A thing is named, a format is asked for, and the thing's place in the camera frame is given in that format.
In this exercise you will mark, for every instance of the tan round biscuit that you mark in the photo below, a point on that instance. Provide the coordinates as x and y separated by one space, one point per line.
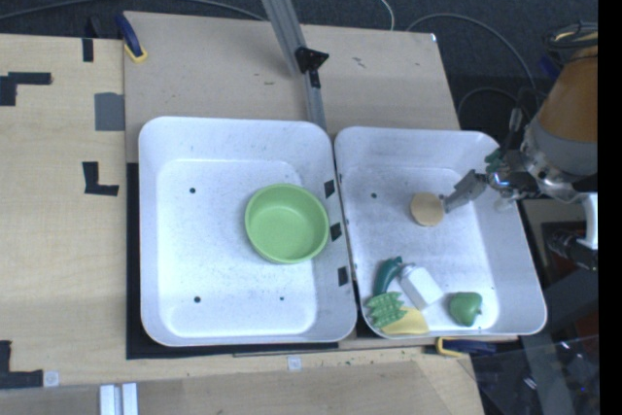
426 210

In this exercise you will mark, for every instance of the pale wood board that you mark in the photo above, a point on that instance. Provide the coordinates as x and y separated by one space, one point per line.
218 73

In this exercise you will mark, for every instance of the dark green chili pepper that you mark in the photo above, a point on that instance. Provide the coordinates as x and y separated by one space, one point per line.
384 277

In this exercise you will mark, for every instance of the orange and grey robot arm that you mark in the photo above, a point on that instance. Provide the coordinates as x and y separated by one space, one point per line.
571 112

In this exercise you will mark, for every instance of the green bowl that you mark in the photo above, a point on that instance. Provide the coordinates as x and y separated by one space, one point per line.
286 226

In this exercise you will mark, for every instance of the green pea pods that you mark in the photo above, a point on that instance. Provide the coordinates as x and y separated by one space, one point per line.
385 308

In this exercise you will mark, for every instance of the yellow corn cob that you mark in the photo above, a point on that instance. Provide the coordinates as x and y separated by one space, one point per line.
410 324

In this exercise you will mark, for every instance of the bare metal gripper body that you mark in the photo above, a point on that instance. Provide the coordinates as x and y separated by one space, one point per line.
522 182

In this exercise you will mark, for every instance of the green bell pepper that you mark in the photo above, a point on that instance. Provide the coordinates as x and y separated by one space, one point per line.
464 308

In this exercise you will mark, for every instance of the black cylinder on white bracket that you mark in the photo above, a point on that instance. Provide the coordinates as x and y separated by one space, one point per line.
590 221

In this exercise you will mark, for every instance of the white plastic tray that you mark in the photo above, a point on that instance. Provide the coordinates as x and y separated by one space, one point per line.
214 257
437 257

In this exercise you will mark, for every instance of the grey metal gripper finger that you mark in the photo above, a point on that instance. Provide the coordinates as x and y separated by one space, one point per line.
464 192

